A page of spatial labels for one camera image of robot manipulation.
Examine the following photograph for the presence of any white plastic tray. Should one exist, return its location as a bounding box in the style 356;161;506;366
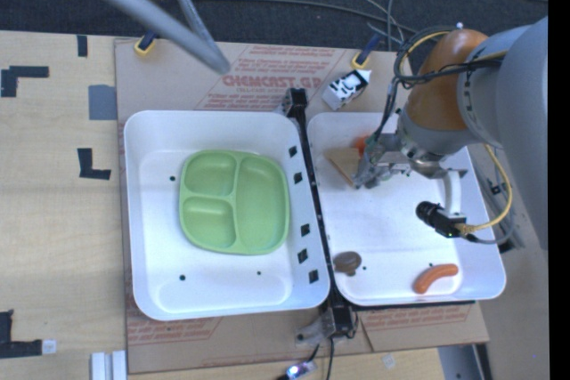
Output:
306;111;508;308
123;109;332;322

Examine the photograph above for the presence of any green divided plate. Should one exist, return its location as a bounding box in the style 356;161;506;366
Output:
178;149;291;256

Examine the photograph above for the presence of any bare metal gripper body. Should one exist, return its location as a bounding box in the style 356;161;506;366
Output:
363;132;443;184

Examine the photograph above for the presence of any brown mushroom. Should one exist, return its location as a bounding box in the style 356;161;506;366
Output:
332;250;362;278

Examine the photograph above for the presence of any black cylinder on white bracket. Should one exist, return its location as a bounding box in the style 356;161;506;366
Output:
415;166;469;239

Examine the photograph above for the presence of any thin black rod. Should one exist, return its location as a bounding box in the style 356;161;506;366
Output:
294;114;345;346

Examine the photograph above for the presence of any orange sausage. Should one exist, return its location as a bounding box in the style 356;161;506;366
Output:
413;263;460;295

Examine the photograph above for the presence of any black block with thin wires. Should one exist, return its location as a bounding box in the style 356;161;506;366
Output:
283;87;310;118
328;304;358;338

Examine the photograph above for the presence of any tan bread slice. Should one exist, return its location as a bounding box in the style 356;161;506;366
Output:
323;146;364;186

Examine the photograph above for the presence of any brown cardboard board red print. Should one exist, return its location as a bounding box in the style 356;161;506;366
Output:
113;37;491;375

